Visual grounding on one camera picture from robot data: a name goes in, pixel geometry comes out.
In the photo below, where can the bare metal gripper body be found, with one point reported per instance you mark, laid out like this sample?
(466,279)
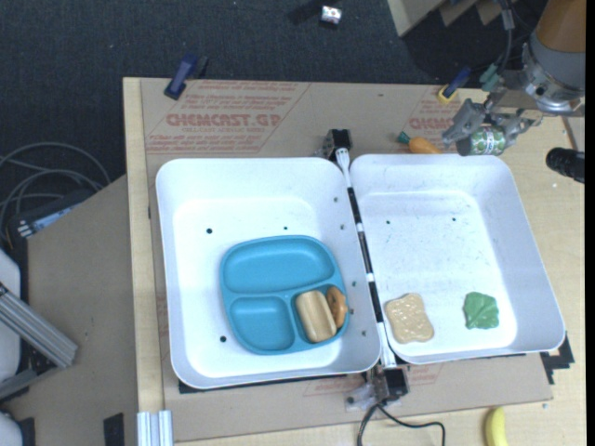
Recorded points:
(525,95)

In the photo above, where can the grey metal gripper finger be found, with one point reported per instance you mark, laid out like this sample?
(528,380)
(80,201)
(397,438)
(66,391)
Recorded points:
(462,121)
(513,130)

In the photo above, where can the green dotted small can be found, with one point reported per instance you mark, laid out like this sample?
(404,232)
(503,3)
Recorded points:
(483,142)

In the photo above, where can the orange carrot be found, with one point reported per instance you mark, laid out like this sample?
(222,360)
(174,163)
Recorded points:
(423,145)

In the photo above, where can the white plastic tray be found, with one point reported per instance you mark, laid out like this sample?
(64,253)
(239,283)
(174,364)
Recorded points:
(432,249)
(260,193)

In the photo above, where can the thin black and white rod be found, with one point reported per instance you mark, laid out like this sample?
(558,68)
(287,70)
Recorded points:
(363,244)

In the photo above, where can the small silver patterned cube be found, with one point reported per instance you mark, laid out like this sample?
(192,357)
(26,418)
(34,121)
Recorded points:
(331,14)

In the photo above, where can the brown cardboard board red print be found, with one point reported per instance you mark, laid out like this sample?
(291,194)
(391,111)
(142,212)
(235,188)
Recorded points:
(279,109)

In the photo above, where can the green lettuce leaf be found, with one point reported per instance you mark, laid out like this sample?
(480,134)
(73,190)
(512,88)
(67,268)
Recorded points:
(481,311)

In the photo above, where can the beige biscuit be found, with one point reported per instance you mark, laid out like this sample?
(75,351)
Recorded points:
(409,318)

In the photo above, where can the brown doughnut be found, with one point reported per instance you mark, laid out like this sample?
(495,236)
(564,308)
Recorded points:
(338,309)

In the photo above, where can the blue divided plate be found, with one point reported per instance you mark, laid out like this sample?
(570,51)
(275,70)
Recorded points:
(269,267)

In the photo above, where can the tan bread bun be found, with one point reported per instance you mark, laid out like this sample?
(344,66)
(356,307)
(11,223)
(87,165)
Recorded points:
(316,316)

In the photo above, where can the yellow banana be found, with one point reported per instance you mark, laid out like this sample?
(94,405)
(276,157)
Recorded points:
(496,428)

